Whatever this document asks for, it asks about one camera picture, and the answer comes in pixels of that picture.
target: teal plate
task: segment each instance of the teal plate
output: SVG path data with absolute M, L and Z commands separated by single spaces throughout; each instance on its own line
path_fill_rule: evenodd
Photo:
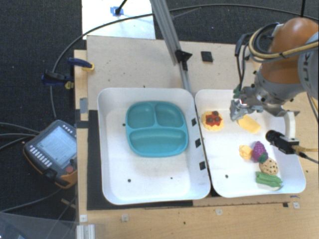
M 126 113 L 126 134 L 131 149 L 146 157 L 177 155 L 188 145 L 184 115 L 168 102 L 132 105 Z

